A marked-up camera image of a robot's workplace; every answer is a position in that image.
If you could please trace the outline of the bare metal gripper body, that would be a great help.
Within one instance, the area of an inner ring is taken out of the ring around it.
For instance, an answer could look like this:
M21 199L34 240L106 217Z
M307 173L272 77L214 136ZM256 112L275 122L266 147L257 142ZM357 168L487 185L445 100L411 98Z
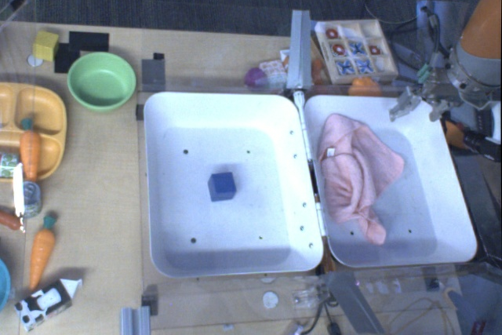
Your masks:
M421 96L436 109L469 104L478 110L491 108L491 86L462 66L426 67L420 70Z

